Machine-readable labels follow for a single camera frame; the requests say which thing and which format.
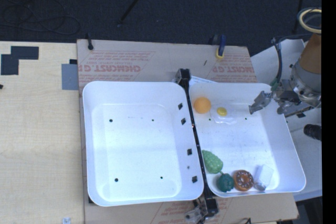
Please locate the light green grapes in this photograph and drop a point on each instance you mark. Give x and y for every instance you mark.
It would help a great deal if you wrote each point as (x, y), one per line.
(212, 162)

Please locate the white and yellow fried egg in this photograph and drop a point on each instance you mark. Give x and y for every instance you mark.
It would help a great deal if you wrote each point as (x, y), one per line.
(222, 115)

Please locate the orange ball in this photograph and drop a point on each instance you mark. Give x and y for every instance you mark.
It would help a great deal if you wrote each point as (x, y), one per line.
(202, 105)

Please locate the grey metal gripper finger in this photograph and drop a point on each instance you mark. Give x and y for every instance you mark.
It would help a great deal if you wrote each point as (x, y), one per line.
(282, 109)
(260, 102)

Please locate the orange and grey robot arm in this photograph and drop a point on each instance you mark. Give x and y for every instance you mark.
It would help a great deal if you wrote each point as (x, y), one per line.
(311, 55)

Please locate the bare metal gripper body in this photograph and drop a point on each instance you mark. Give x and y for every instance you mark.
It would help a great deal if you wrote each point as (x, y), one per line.
(288, 95)

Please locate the dark green broccoli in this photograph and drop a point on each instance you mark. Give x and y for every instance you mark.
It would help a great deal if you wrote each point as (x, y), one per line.
(225, 183)

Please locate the black cylinder on white bracket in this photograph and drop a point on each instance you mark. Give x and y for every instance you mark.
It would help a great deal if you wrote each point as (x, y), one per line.
(313, 131)

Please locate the white plastic tray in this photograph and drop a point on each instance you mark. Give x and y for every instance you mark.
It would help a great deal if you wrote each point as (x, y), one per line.
(136, 149)
(244, 144)

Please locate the thin black rod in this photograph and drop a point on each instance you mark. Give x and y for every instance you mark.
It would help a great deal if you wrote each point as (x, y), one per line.
(194, 133)

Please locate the brown cardboard board red print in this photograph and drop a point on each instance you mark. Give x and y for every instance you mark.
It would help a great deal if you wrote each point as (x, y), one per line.
(126, 68)

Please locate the brown sprinkled doughnut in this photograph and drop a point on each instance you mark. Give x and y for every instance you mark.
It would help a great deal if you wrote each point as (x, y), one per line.
(243, 180)

